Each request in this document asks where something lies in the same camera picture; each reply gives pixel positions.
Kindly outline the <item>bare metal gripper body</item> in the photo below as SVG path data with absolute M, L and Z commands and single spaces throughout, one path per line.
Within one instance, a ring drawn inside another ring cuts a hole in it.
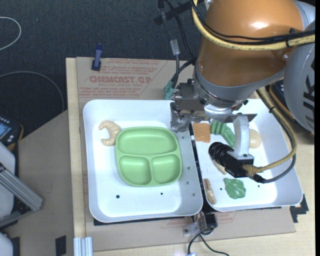
M 244 86 L 181 83 L 173 94 L 174 109 L 182 115 L 203 119 L 227 119 L 232 108 L 249 97 Z

